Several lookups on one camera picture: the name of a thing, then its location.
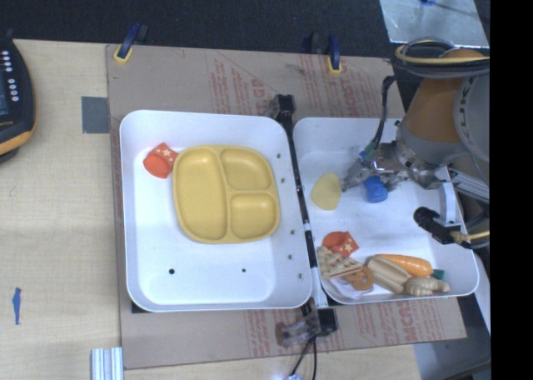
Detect black block with thin wires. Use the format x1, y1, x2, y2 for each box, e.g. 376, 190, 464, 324
275, 306, 339, 348
265, 93, 297, 122

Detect orange packet with yellow stars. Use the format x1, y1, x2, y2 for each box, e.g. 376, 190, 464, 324
321, 230, 361, 258
142, 142, 180, 180

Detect black cylinder on white bracket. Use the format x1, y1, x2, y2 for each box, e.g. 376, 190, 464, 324
412, 180, 464, 246

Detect yellow divided plate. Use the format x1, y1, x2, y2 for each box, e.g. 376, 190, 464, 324
171, 144, 281, 245

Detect toy pizza slice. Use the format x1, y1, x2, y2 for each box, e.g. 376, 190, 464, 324
316, 245, 364, 281

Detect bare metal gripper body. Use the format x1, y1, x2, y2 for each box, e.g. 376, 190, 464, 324
352, 141, 447, 191

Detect pale yellow biscuit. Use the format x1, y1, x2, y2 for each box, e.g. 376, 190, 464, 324
310, 172, 344, 212

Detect beige toy croissant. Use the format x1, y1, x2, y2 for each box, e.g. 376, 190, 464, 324
404, 275, 451, 298

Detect orange carrot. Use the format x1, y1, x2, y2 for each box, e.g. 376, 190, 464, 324
374, 253, 446, 281

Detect brown cardboard board, red print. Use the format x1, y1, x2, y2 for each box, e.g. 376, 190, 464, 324
105, 43, 469, 370

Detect white flat toy piece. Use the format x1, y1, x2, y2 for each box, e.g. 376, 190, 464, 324
327, 277, 368, 301

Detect toy hot dog bun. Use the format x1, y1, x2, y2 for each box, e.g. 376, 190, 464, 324
366, 256, 411, 294

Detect brown toy pretzel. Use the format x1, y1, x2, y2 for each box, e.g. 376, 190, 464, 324
342, 266, 376, 293

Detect blue bottle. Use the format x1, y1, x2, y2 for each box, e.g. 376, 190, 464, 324
363, 175, 389, 204

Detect white plastic tray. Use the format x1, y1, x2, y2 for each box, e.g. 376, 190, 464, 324
118, 108, 314, 313
291, 116, 481, 306

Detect thin black and white rod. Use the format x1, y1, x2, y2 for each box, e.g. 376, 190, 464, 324
285, 118, 330, 309

